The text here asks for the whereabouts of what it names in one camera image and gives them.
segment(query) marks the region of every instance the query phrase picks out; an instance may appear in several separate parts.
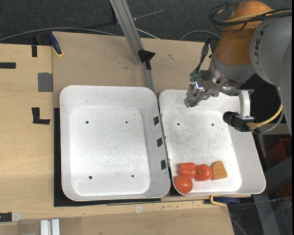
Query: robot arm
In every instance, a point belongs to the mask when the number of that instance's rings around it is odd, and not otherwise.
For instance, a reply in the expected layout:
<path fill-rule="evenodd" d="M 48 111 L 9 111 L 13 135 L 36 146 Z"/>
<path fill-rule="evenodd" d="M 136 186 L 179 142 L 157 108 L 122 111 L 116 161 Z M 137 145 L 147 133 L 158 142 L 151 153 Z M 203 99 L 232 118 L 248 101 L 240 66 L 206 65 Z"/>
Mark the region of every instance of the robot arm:
<path fill-rule="evenodd" d="M 253 0 L 236 4 L 223 28 L 209 70 L 197 69 L 191 73 L 195 84 L 189 85 L 185 105 L 194 107 L 219 92 L 233 95 L 257 73 L 266 82 L 280 87 L 284 114 L 292 133 L 292 12 L 281 11 Z"/>

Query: red toy tomato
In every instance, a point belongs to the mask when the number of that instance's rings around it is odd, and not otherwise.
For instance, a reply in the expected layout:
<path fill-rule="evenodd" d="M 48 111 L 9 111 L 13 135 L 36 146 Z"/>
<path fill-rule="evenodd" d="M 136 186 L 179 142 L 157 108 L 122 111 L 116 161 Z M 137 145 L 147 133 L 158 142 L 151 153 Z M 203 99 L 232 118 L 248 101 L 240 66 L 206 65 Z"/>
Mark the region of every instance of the red toy tomato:
<path fill-rule="evenodd" d="M 174 180 L 174 185 L 181 193 L 187 193 L 193 189 L 193 182 L 187 176 L 177 176 Z"/>
<path fill-rule="evenodd" d="M 211 179 L 213 176 L 212 169 L 207 164 L 200 164 L 196 166 L 196 176 L 197 181 L 205 181 Z"/>
<path fill-rule="evenodd" d="M 196 164 L 194 163 L 183 163 L 179 166 L 180 176 L 187 176 L 190 178 L 194 178 L 196 175 Z"/>

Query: wooden table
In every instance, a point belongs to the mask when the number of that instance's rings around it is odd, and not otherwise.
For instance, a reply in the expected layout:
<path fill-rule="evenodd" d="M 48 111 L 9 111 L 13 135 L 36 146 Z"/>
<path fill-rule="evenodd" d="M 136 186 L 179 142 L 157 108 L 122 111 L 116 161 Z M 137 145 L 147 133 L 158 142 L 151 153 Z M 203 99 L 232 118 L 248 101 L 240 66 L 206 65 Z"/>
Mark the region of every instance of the wooden table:
<path fill-rule="evenodd" d="M 71 83 L 144 86 L 141 64 L 132 61 L 124 37 L 109 36 L 110 49 L 116 52 L 106 54 L 111 55 L 109 61 L 104 61 L 102 55 L 95 58 L 105 67 L 93 65 L 96 79 L 88 82 L 82 73 L 73 78 L 70 72 L 75 71 L 72 70 L 75 62 L 85 67 L 83 65 L 94 61 L 94 57 L 89 56 L 88 51 L 78 53 L 83 46 L 75 48 L 76 56 L 72 57 L 72 49 L 66 48 L 65 39 L 68 43 L 77 39 L 90 43 L 89 39 L 93 39 L 92 48 L 97 46 L 102 50 L 107 36 L 73 33 L 55 33 L 55 36 L 64 48 L 62 59 L 55 57 L 48 46 L 37 46 L 38 56 L 32 57 L 31 46 L 0 44 L 0 62 L 16 63 L 16 69 L 0 69 L 0 213 L 19 213 L 21 218 L 20 222 L 0 224 L 0 234 L 18 234 L 20 226 L 39 224 L 29 220 L 61 218 L 64 234 L 115 234 L 116 231 L 119 234 L 181 234 L 185 231 L 232 235 L 226 206 L 204 204 L 202 199 L 207 196 L 189 199 L 168 195 L 161 202 L 145 204 L 53 206 L 53 109 L 58 107 L 61 88 Z M 188 74 L 198 63 L 202 43 L 142 40 L 147 50 L 157 53 L 151 62 L 156 92 L 186 90 Z M 204 66 L 208 66 L 209 60 L 205 62 Z M 63 67 L 67 67 L 67 72 L 61 74 Z M 118 71 L 122 72 L 116 77 L 104 76 Z M 53 83 L 54 93 L 38 91 L 38 74 L 43 72 L 53 73 L 54 80 L 61 81 Z M 40 118 L 50 119 L 50 124 L 33 124 L 32 107 L 39 107 Z M 136 205 L 142 207 L 142 213 L 135 213 Z"/>

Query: white tray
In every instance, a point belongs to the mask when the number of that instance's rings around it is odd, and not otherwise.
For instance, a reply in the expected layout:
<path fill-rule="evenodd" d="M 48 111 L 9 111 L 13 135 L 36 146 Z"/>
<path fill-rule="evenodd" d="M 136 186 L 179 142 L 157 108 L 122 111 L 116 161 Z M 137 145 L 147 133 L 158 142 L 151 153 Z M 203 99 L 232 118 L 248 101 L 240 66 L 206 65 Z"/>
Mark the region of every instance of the white tray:
<path fill-rule="evenodd" d="M 60 94 L 60 120 L 62 188 L 68 198 L 142 199 L 168 193 L 158 103 L 150 89 L 68 86 Z"/>
<path fill-rule="evenodd" d="M 266 181 L 254 139 L 226 124 L 223 113 L 239 112 L 238 96 L 220 94 L 201 101 L 198 106 L 184 105 L 186 91 L 167 90 L 159 96 L 161 121 L 165 135 L 172 178 L 180 163 L 212 164 L 222 160 L 228 177 L 219 180 L 193 180 L 192 191 L 185 196 L 214 194 L 257 194 Z"/>

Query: tray with toy food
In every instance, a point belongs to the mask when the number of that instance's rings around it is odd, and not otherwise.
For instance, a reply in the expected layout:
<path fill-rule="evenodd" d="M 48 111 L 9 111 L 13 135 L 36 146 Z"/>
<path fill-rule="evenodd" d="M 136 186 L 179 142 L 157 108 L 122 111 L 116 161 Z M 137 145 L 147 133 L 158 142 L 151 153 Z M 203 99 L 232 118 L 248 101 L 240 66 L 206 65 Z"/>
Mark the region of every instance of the tray with toy food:
<path fill-rule="evenodd" d="M 185 196 L 258 194 L 266 187 L 253 136 L 226 124 L 238 96 L 220 94 L 195 107 L 186 91 L 160 93 L 159 106 L 173 185 Z"/>

